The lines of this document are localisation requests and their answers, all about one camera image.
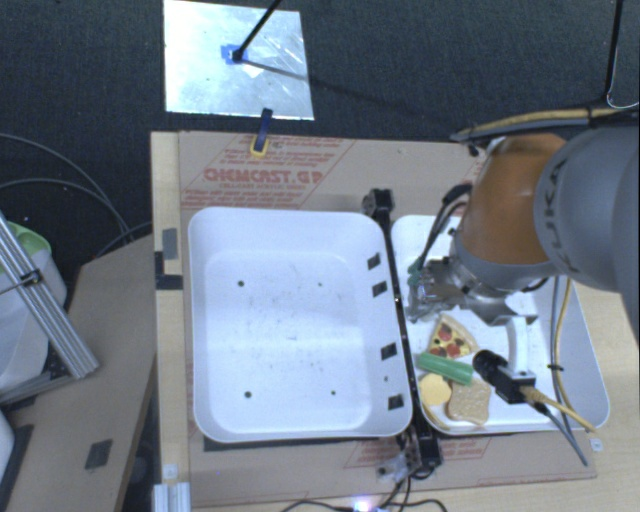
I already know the black cylinder on white bracket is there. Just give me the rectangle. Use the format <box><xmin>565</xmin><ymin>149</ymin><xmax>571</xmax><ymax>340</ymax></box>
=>
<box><xmin>472</xmin><ymin>314</ymin><xmax>539</xmax><ymax>405</ymax></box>

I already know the toy pizza slice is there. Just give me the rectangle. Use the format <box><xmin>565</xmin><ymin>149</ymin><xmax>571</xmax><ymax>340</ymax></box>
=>
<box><xmin>428</xmin><ymin>313</ymin><xmax>480</xmax><ymax>360</ymax></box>

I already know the white plastic tray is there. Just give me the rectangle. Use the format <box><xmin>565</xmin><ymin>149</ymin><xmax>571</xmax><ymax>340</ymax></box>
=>
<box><xmin>187</xmin><ymin>206</ymin><xmax>415</xmax><ymax>445</ymax></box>
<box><xmin>390</xmin><ymin>214</ymin><xmax>611</xmax><ymax>437</ymax></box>

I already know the yellow toy biscuit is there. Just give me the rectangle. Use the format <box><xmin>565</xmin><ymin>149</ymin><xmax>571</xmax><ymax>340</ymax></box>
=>
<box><xmin>418</xmin><ymin>372</ymin><xmax>453</xmax><ymax>408</ymax></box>

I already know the green toy celery stick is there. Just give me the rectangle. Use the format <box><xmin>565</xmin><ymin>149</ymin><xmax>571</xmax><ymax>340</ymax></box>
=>
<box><xmin>416</xmin><ymin>351</ymin><xmax>474</xmax><ymax>387</ymax></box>

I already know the tan toy bread slice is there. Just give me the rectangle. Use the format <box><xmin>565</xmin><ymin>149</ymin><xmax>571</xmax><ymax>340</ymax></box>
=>
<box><xmin>445</xmin><ymin>377</ymin><xmax>493</xmax><ymax>427</ymax></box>

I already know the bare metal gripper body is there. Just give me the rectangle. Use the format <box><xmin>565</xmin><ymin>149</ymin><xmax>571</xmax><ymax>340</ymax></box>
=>
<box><xmin>420</xmin><ymin>257</ymin><xmax>516</xmax><ymax>324</ymax></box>

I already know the thin black rod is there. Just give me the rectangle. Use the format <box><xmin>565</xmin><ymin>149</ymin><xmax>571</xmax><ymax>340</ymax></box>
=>
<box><xmin>375</xmin><ymin>207</ymin><xmax>432</xmax><ymax>451</ymax></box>

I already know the brown cardboard board red print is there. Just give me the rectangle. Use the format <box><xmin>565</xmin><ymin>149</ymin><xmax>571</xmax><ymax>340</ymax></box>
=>
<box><xmin>177</xmin><ymin>130</ymin><xmax>599</xmax><ymax>509</ymax></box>

